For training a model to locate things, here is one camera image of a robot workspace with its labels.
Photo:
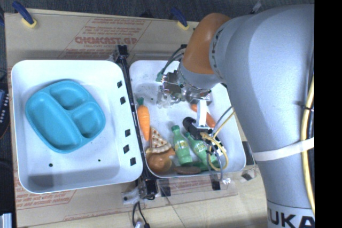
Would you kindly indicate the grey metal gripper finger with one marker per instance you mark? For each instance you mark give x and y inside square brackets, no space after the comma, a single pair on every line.
[163,100]
[177,100]

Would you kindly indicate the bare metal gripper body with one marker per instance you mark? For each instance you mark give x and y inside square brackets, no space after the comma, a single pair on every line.
[172,84]

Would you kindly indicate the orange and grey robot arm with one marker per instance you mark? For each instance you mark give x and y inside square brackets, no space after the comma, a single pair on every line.
[262,82]

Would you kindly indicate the white plastic tray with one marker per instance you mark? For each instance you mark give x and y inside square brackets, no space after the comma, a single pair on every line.
[112,120]
[165,114]

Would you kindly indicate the orange carrot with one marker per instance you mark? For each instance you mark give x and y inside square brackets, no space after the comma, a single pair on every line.
[143,117]

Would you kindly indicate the orange sausage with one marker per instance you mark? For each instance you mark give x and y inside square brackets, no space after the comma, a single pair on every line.
[211,120]

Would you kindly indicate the pizza slice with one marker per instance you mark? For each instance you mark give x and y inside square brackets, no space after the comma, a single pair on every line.
[157,140]

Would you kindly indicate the green bottle yellow label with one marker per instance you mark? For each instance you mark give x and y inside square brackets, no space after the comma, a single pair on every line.
[182,148]
[199,148]

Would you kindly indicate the brown bread roll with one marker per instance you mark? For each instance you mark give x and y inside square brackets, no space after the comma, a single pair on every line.
[159,163]

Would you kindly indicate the blue divided plate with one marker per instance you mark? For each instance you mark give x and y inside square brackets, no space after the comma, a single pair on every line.
[61,117]

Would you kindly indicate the brown cardboard board red print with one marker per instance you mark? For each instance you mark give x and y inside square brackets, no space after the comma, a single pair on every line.
[80,37]

